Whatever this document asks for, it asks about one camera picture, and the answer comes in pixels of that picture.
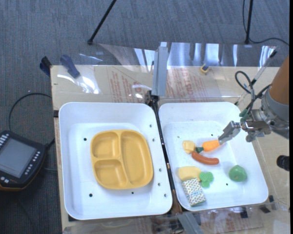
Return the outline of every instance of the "yellow plate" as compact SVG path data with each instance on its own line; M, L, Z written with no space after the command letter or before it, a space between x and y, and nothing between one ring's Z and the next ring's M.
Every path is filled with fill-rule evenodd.
M147 185L153 164L147 140L134 130L109 130L91 140L92 169L97 182L108 189Z

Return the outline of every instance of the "plastic tray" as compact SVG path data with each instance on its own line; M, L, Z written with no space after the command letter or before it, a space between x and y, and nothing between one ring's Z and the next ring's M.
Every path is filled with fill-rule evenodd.
M192 140L197 146L204 141L217 139L230 121L240 121L240 110L229 102L202 103L166 103L159 108L163 137L171 166L178 201L189 211L210 210L264 202L268 197L261 167L252 143L246 142L243 130L217 149L205 152L208 157L217 157L217 165L202 164L183 149L183 140ZM229 170L234 165L242 166L247 173L243 182L229 178ZM213 182L203 188L206 201L190 206L182 182L178 177L178 168L196 166L202 172L212 172Z
M75 219L161 215L172 206L171 189L153 110L141 103L70 102L59 111L63 194ZM96 180L90 155L92 138L103 131L134 130L146 139L153 177L142 187L111 190Z
M147 185L153 165L147 140L134 130L110 130L96 134L90 155L97 182L109 189L130 189Z

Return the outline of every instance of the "gray carpet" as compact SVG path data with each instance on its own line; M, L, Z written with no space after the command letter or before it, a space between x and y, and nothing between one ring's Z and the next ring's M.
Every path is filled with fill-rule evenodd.
M0 0L0 132L13 104L29 93L51 95L39 68L47 56L91 54L86 42L112 0ZM156 50L160 42L234 43L246 39L250 0L117 0L94 43ZM250 44L279 46L269 66L289 54L290 0L254 0ZM13 132L47 144L54 137L52 101L33 95L11 114ZM56 168L55 146L44 167ZM42 169L25 190L0 192L0 234L62 232L57 172Z

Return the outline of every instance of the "brown sausage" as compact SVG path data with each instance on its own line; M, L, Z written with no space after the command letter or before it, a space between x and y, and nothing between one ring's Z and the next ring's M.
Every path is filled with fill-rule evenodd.
M199 161L203 164L207 165L217 165L219 163L218 158L208 158L204 157L203 155L198 154L196 151L191 153L192 158L194 158L196 161Z

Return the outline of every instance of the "black pole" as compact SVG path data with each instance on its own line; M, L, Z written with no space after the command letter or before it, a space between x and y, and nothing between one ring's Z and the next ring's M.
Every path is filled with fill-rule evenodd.
M114 3L116 2L117 0L113 0L112 3L110 4L109 8L107 9L106 13L104 14L103 18L101 19L98 27L96 28L96 30L94 31L93 35L91 36L91 38L88 40L88 44L91 45L93 43L93 39L95 38L95 36L97 35L99 29L101 28L102 24L104 23L106 17L108 16L109 12L111 11L111 9L113 8L114 6Z
M250 27L251 27L252 9L253 9L253 0L250 0L248 28L246 30L246 39L244 41L244 43L246 43L246 44L248 44L250 42Z

